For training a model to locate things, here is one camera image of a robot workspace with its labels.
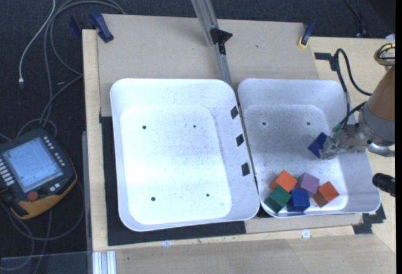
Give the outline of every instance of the white cable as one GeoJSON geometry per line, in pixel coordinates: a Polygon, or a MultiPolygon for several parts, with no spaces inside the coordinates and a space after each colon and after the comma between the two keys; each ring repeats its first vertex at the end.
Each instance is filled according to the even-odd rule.
{"type": "Polygon", "coordinates": [[[19,80],[18,80],[19,88],[21,90],[24,89],[24,78],[23,78],[23,69],[22,68],[23,68],[25,54],[28,51],[28,49],[31,47],[32,43],[36,40],[36,37],[38,37],[38,35],[41,33],[41,31],[46,26],[46,24],[49,22],[50,18],[53,16],[53,13],[55,12],[55,9],[56,9],[56,0],[53,0],[53,8],[52,8],[52,11],[50,12],[50,15],[47,17],[46,21],[43,23],[42,27],[38,30],[38,32],[35,34],[35,36],[32,38],[32,40],[29,42],[28,46],[25,48],[25,50],[21,56],[21,60],[19,61],[19,80]]]}

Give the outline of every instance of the green cube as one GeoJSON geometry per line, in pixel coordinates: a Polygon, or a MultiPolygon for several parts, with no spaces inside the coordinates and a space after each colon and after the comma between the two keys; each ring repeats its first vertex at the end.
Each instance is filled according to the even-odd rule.
{"type": "Polygon", "coordinates": [[[284,188],[277,185],[269,197],[264,201],[265,204],[275,212],[279,212],[291,199],[291,194],[284,188]]]}

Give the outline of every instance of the orange cube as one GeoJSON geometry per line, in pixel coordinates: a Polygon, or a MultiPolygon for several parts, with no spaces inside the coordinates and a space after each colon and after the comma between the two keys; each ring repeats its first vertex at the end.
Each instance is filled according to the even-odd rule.
{"type": "Polygon", "coordinates": [[[339,196],[339,193],[335,187],[329,181],[325,182],[322,186],[319,186],[317,193],[313,196],[313,199],[320,207],[328,204],[331,200],[334,200],[339,196]]]}
{"type": "Polygon", "coordinates": [[[274,190],[277,185],[284,188],[287,192],[290,192],[293,187],[297,184],[297,179],[292,177],[290,173],[283,170],[279,176],[269,185],[270,189],[274,190]]]}

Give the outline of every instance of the blue screen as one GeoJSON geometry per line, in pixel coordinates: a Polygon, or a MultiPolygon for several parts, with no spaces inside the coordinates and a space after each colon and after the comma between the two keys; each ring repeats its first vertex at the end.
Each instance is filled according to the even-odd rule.
{"type": "Polygon", "coordinates": [[[62,169],[41,138],[33,139],[3,153],[21,188],[28,192],[61,176],[62,169]]]}

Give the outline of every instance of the table surface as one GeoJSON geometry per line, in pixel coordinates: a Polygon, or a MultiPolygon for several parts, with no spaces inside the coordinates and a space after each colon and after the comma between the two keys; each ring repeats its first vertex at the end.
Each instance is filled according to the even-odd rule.
{"type": "MultiPolygon", "coordinates": [[[[132,19],[136,21],[139,18],[133,16],[132,19]]],[[[196,22],[197,19],[192,18],[188,20],[196,22]]],[[[236,22],[240,25],[246,25],[248,27],[248,33],[252,33],[254,27],[258,27],[259,30],[261,29],[259,23],[250,21],[247,23],[243,21],[231,21],[230,24],[235,27],[236,22]]],[[[280,26],[280,23],[265,22],[265,24],[268,25],[268,27],[272,25],[275,28],[278,28],[278,25],[280,26]]],[[[299,33],[300,30],[300,24],[289,26],[288,23],[283,23],[283,27],[293,30],[291,36],[287,36],[286,30],[284,30],[284,40],[294,40],[294,34],[299,33]]],[[[162,251],[160,249],[162,242],[108,246],[102,158],[102,131],[99,123],[101,96],[99,82],[99,50],[97,42],[96,31],[83,31],[92,249],[93,251],[117,251],[117,268],[119,273],[128,273],[128,269],[130,268],[132,270],[133,266],[136,266],[139,272],[147,268],[149,270],[147,273],[156,273],[161,268],[169,270],[171,267],[172,270],[180,269],[175,271],[175,273],[186,273],[188,267],[181,268],[181,265],[178,264],[180,261],[177,259],[179,259],[179,255],[190,257],[188,253],[190,253],[193,258],[197,255],[197,259],[200,262],[198,267],[195,266],[192,269],[194,273],[197,272],[195,270],[196,268],[201,272],[206,270],[209,265],[221,264],[222,258],[225,259],[225,262],[233,262],[233,264],[236,264],[238,261],[236,257],[237,249],[242,248],[244,250],[244,248],[246,248],[251,251],[250,244],[255,241],[259,241],[267,250],[272,248],[272,246],[276,246],[276,250],[283,252],[282,255],[297,255],[297,262],[301,262],[301,266],[298,267],[301,269],[300,273],[318,273],[321,266],[330,266],[331,262],[329,260],[323,262],[320,257],[321,251],[323,250],[329,253],[335,253],[335,255],[342,258],[344,262],[345,258],[347,258],[346,263],[348,266],[352,267],[353,271],[349,271],[348,267],[339,268],[339,270],[343,270],[344,272],[367,273],[367,271],[363,271],[364,267],[362,267],[362,264],[371,264],[371,267],[369,267],[371,270],[373,266],[380,266],[381,264],[379,267],[381,270],[384,270],[384,266],[389,266],[391,271],[388,273],[396,271],[396,204],[395,198],[384,192],[381,192],[381,199],[386,219],[382,224],[373,224],[372,231],[374,234],[370,235],[354,234],[352,225],[362,222],[361,214],[346,214],[298,217],[298,219],[254,218],[245,222],[246,234],[231,237],[176,240],[169,243],[172,248],[168,249],[168,251],[165,251],[165,249],[162,251]],[[311,235],[310,239],[302,238],[303,229],[309,229],[308,234],[311,235]],[[211,247],[212,245],[217,248],[217,251],[214,251],[214,248],[211,247]],[[356,253],[357,246],[360,246],[359,248],[361,250],[362,246],[364,246],[363,249],[365,252],[352,257],[352,254],[356,253]],[[155,255],[160,256],[159,262],[155,263],[153,261],[155,255]],[[153,264],[152,269],[149,267],[150,262],[153,264]]],[[[333,54],[336,49],[342,48],[348,54],[352,73],[357,85],[359,85],[361,89],[372,91],[385,73],[384,67],[374,61],[374,52],[380,46],[389,42],[394,41],[382,39],[311,37],[309,47],[300,51],[306,52],[302,55],[303,57],[306,57],[306,54],[308,54],[313,58],[314,52],[333,54]]],[[[259,41],[259,47],[264,47],[264,40],[259,41]]],[[[291,70],[291,67],[286,66],[286,49],[283,49],[281,54],[275,55],[280,55],[284,67],[288,67],[288,70],[291,70]]],[[[242,56],[238,56],[237,58],[238,60],[229,57],[230,60],[235,61],[235,64],[232,65],[230,69],[231,74],[236,76],[236,79],[241,80],[242,70],[245,69],[244,64],[241,62],[242,56]]],[[[328,62],[321,60],[312,61],[317,69],[315,73],[318,74],[320,79],[338,80],[336,73],[331,71],[328,62]]],[[[259,63],[259,65],[255,66],[253,69],[259,77],[264,75],[271,77],[272,75],[272,70],[264,70],[264,63],[259,63]]],[[[341,62],[341,70],[344,72],[344,78],[350,92],[352,105],[366,101],[367,97],[356,91],[350,83],[349,78],[347,78],[347,70],[344,62],[341,62]]],[[[253,70],[247,69],[246,71],[248,77],[250,74],[253,74],[253,70]]],[[[371,153],[367,154],[373,173],[383,172],[395,176],[394,158],[383,158],[371,153]]],[[[268,260],[267,257],[273,256],[267,253],[259,255],[258,257],[256,256],[256,259],[252,262],[252,264],[254,264],[253,266],[256,266],[256,272],[258,272],[259,266],[263,268],[264,264],[266,264],[265,261],[268,260]]],[[[237,273],[237,271],[228,271],[228,273],[237,273]]]]}

